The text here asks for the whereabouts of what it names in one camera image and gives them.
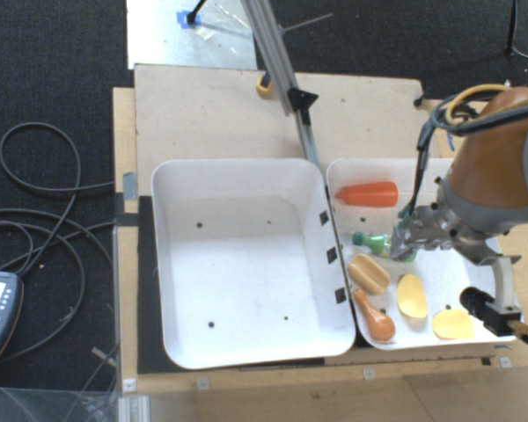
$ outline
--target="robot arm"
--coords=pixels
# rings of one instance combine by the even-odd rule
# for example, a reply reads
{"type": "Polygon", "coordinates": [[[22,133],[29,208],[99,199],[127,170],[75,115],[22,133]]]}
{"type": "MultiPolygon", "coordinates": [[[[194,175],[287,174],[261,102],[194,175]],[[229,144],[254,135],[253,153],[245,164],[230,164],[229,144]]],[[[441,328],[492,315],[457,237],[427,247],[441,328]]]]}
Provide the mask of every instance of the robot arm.
{"type": "MultiPolygon", "coordinates": [[[[528,102],[528,88],[502,91],[478,119],[465,124],[464,130],[469,132],[470,124],[477,125],[478,120],[500,119],[521,102],[528,102]]],[[[431,119],[444,116],[444,110],[437,108],[431,119]]],[[[420,148],[428,147],[432,131],[434,124],[421,134],[420,148]]],[[[421,153],[419,162],[427,160],[421,153]]],[[[422,173],[418,175],[417,171],[417,191],[422,173]]],[[[490,249],[486,240],[528,223],[528,117],[468,135],[446,176],[437,183],[435,202],[416,207],[414,196],[402,213],[392,233],[390,256],[404,260],[419,249],[453,248],[477,266],[492,266],[495,298],[468,288],[460,300],[471,312],[479,313],[495,334],[510,334],[508,321],[520,318],[520,310],[514,305],[511,264],[520,257],[504,257],[490,249]]]]}

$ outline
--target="metal plate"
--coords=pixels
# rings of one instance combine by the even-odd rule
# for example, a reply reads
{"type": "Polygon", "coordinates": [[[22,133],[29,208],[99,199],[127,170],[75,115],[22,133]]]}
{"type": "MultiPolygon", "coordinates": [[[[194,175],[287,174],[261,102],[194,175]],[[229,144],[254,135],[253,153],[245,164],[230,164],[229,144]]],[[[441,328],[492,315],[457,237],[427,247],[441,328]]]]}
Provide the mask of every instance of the metal plate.
{"type": "Polygon", "coordinates": [[[169,64],[256,70],[253,32],[239,0],[208,0],[194,28],[185,15],[199,0],[127,0],[128,68],[169,64]]]}

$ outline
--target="black floor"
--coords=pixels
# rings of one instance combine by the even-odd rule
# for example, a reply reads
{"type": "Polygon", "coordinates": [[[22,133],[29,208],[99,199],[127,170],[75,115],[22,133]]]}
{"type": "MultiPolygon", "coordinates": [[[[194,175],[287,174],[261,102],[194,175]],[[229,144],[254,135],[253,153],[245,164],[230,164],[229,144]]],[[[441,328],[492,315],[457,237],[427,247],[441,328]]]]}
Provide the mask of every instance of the black floor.
{"type": "MultiPolygon", "coordinates": [[[[335,15],[286,34],[296,70],[418,78],[432,98],[486,82],[528,84],[528,59],[502,53],[512,0],[272,2],[283,26],[335,15]]],[[[51,124],[77,145],[82,185],[113,179],[111,90],[133,84],[126,42],[125,0],[0,0],[0,140],[20,123],[51,124]]],[[[528,54],[528,0],[520,0],[515,44],[528,54]]],[[[42,128],[15,133],[4,153],[10,168],[26,181],[74,186],[76,167],[68,145],[42,128]]],[[[0,208],[60,215],[69,197],[29,192],[0,166],[0,208]]],[[[84,226],[113,218],[110,187],[78,193],[70,212],[70,219],[84,226]]],[[[54,225],[34,216],[1,214],[0,219],[54,225]]],[[[62,229],[63,234],[71,231],[62,229]]],[[[111,250],[110,229],[98,234],[111,250]]],[[[35,235],[37,245],[44,240],[35,235]]],[[[113,347],[110,265],[89,239],[72,244],[87,279],[82,308],[57,338],[1,363],[0,386],[81,389],[99,364],[91,349],[108,352],[113,347]]],[[[18,230],[0,228],[0,265],[24,251],[26,239],[18,230]]],[[[79,286],[75,259],[62,249],[49,249],[26,277],[24,308],[4,357],[54,331],[74,308],[79,286]]],[[[91,389],[105,389],[112,376],[106,367],[91,389]]]]}

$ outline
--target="white tray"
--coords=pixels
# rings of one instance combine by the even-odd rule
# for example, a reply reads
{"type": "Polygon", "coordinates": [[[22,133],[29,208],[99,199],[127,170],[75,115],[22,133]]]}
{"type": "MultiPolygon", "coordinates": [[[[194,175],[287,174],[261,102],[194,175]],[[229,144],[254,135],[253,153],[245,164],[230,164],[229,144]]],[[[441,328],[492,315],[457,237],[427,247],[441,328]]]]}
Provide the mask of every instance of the white tray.
{"type": "MultiPolygon", "coordinates": [[[[426,205],[435,200],[436,177],[445,177],[450,168],[450,159],[430,159],[429,168],[424,175],[418,204],[426,205]]],[[[365,247],[352,244],[352,235],[362,231],[366,235],[391,234],[398,221],[398,212],[410,201],[414,185],[412,159],[340,159],[332,163],[327,170],[327,182],[332,197],[334,221],[341,242],[343,262],[346,265],[356,254],[368,253],[365,247]],[[391,208],[367,208],[345,205],[334,195],[345,186],[377,181],[393,181],[399,189],[399,201],[391,208]]],[[[491,248],[498,251],[495,239],[489,240],[491,248]]],[[[465,260],[454,250],[419,251],[412,263],[399,263],[388,258],[371,255],[392,277],[392,283],[382,295],[367,295],[369,302],[377,309],[384,309],[394,321],[396,334],[387,342],[371,338],[365,317],[355,304],[356,317],[360,332],[373,346],[385,350],[398,350],[412,347],[439,346],[449,344],[506,342],[515,337],[498,338],[483,327],[483,323],[472,317],[475,336],[470,339],[442,340],[430,327],[434,315],[449,305],[462,308],[460,293],[469,286],[477,287],[491,295],[495,294],[495,280],[490,266],[478,267],[465,260]],[[428,317],[422,320],[404,316],[397,307],[396,284],[404,273],[417,275],[424,287],[429,308],[428,317]]],[[[350,278],[351,287],[358,287],[350,278]]]]}
{"type": "Polygon", "coordinates": [[[221,367],[331,356],[353,345],[315,166],[170,161],[154,171],[151,187],[163,337],[174,362],[221,367]]]}

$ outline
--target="wooden table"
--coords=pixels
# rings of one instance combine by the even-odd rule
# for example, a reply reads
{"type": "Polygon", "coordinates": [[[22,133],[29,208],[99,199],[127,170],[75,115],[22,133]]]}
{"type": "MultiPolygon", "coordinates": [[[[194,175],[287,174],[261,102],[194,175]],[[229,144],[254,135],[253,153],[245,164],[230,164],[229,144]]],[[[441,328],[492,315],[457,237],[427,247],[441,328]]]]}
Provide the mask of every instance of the wooden table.
{"type": "MultiPolygon", "coordinates": [[[[299,156],[295,121],[286,119],[273,96],[256,94],[258,75],[138,66],[135,89],[114,89],[116,191],[123,191],[123,175],[135,172],[138,195],[149,195],[150,171],[167,159],[299,156]]],[[[321,96],[312,120],[323,165],[345,156],[414,156],[418,130],[434,104],[413,108],[421,93],[416,81],[298,79],[321,96]]],[[[434,144],[433,156],[453,155],[445,136],[434,144]]],[[[137,212],[136,199],[123,205],[125,213],[137,212]]],[[[528,226],[516,227],[500,244],[507,254],[523,255],[515,275],[528,322],[528,226]]],[[[317,367],[139,375],[137,245],[137,227],[118,227],[121,384],[124,391],[151,395],[152,420],[528,420],[528,346],[518,341],[501,348],[356,349],[317,367]],[[512,367],[501,367],[504,357],[512,367]]]]}

